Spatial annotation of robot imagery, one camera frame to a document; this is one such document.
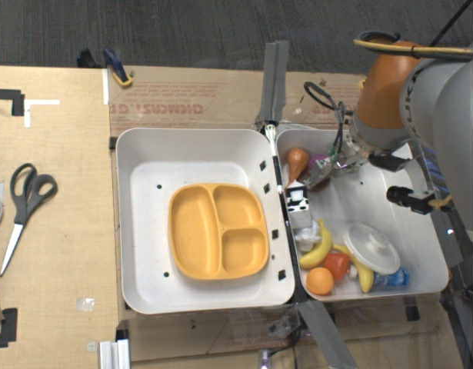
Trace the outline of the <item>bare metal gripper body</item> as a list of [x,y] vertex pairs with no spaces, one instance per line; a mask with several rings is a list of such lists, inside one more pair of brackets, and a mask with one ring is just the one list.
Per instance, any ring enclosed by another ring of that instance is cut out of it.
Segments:
[[314,158],[308,168],[305,187],[315,189],[330,178],[356,172],[368,162],[370,148],[352,135],[335,139],[326,156]]

